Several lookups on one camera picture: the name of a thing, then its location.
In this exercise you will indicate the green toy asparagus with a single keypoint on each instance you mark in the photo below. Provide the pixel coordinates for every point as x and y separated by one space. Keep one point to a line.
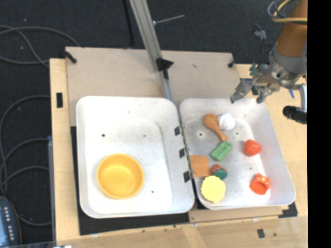
220 151

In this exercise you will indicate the white toy garlic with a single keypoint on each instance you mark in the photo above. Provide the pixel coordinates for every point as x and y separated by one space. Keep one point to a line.
227 122

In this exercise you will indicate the pale yellow round biscuit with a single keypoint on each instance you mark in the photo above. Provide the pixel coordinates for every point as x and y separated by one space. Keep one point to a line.
213 189

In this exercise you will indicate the red toy strawberry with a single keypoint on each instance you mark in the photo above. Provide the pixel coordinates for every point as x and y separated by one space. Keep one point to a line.
219 172

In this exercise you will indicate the brown cardboard board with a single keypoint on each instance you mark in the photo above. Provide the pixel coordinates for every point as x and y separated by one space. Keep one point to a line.
116 71

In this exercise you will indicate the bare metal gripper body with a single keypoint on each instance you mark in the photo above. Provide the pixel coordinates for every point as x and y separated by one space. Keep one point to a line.
282 79

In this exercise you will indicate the white plastic tray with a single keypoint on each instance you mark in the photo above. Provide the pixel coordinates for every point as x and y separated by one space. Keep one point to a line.
243 169
129 128

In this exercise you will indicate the yellow bowl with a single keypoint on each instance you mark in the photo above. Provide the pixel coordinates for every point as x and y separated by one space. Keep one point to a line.
120 176

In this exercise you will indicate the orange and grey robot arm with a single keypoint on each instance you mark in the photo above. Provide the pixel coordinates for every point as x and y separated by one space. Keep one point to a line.
292 35

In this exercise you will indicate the brown toy bread slice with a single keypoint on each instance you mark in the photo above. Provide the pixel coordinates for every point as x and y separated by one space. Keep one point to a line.
200 166

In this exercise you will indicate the red toy pepper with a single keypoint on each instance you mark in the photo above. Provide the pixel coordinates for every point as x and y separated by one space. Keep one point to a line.
251 148

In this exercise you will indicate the black cylinder on white bracket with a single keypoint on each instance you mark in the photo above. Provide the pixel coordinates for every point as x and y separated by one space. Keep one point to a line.
294 114

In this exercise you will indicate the brown toy chicken drumstick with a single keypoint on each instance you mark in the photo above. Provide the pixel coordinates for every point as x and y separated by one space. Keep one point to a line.
212 124

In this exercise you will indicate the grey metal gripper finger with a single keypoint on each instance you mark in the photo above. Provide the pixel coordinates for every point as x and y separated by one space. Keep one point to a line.
241 90
263 94

